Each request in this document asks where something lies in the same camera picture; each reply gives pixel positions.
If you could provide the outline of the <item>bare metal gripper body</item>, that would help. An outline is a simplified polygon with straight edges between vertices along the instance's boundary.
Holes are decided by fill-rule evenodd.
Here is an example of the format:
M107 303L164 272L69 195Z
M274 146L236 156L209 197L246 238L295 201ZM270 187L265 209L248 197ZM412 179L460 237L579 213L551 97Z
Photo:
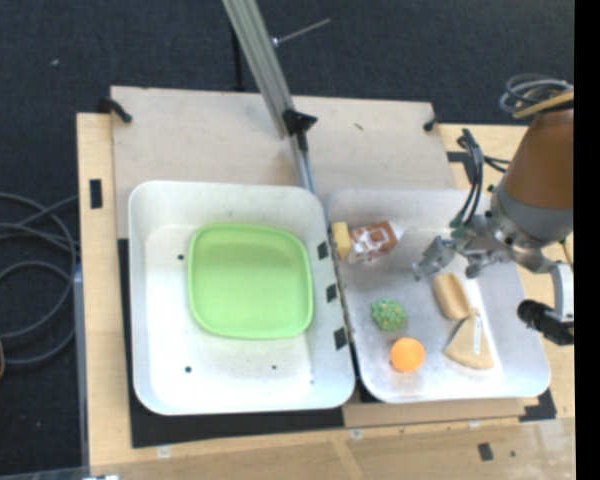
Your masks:
M541 264L541 242L526 234L506 214L474 215L451 232L458 253L471 265L511 260L519 265Z

